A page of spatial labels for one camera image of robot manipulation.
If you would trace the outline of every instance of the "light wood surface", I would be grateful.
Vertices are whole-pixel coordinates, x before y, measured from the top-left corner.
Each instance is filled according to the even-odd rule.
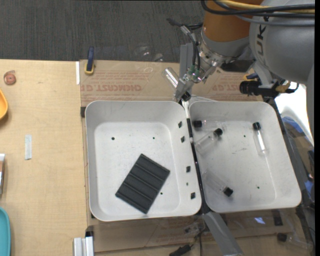
[[[15,70],[16,83],[3,75]],[[75,62],[0,60],[8,114],[0,121],[6,172],[0,206],[11,256],[70,256],[87,227],[80,87]],[[32,159],[25,160],[25,135]]]

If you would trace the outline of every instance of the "blue plastic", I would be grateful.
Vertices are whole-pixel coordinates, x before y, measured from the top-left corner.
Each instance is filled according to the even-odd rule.
[[[10,256],[11,231],[9,217],[6,211],[0,207],[0,256]]]

